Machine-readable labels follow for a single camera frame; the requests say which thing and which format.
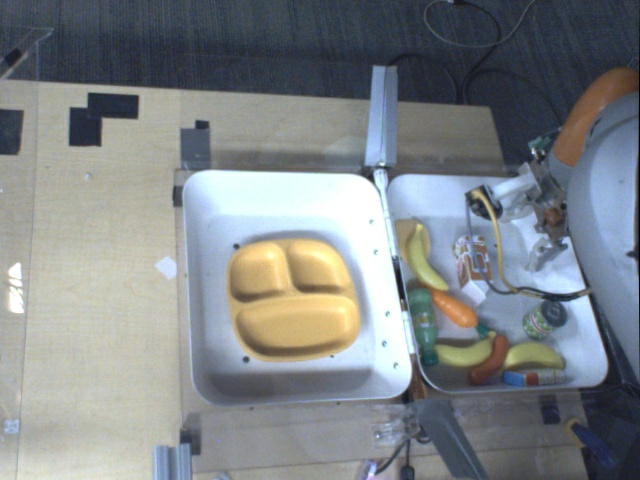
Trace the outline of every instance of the white tray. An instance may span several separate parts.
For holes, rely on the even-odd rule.
[[[369,400],[401,394],[411,364],[380,198],[348,174],[203,171],[183,192],[192,380],[217,405]],[[311,361],[250,358],[233,332],[225,272],[234,244],[328,242],[345,259],[360,305],[349,348]]]
[[[431,236],[431,263],[451,287],[450,293],[469,303],[461,293],[452,245],[462,235],[468,234],[464,194],[482,184],[496,185],[504,178],[480,178],[464,176],[403,175],[389,185],[388,197],[392,218],[417,218],[422,221]],[[529,251],[540,238],[534,230],[533,215],[501,224],[500,230],[505,251],[505,273],[516,285],[528,285],[552,292],[571,292],[584,288],[584,281],[570,241],[569,249],[548,262],[535,274],[525,270]],[[495,240],[489,221],[472,215],[474,234],[487,239],[490,261],[495,272]],[[403,277],[409,286],[415,285],[415,277],[408,265],[402,262]],[[477,308],[479,319],[505,334],[511,344],[529,340],[522,329],[523,316],[538,302],[524,296],[502,296],[489,293]],[[598,331],[593,308],[588,297],[565,303],[569,313],[567,324],[556,329],[543,343],[558,351],[566,361],[568,383],[558,388],[582,388],[600,384],[608,368],[607,356]],[[470,340],[477,339],[474,329],[462,329],[436,310],[439,337]],[[423,370],[426,380],[435,388],[450,393],[477,393],[522,390],[505,384],[470,387],[467,370],[443,365]],[[529,387],[527,391],[549,389]]]

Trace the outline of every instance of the can lid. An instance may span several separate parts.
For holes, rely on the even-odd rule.
[[[561,302],[545,300],[540,312],[553,327],[562,327],[567,323],[567,310]]]

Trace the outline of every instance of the orange carrot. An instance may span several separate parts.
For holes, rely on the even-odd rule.
[[[472,386],[484,384],[493,377],[504,363],[509,350],[509,340],[498,334],[493,338],[491,355],[469,372],[469,383]]]
[[[475,327],[478,325],[478,315],[464,302],[453,298],[451,295],[431,289],[432,302],[460,327]]]

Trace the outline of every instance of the transparent acrylic panel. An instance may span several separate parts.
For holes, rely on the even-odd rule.
[[[16,476],[37,150],[38,44],[50,32],[0,30],[0,479]],[[10,80],[20,77],[23,80]]]

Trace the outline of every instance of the white sticker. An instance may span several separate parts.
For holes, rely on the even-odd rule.
[[[167,279],[173,279],[178,275],[178,264],[169,256],[162,258],[156,263],[156,268],[162,272]]]
[[[19,434],[20,433],[20,420],[4,420],[4,433],[5,434]]]

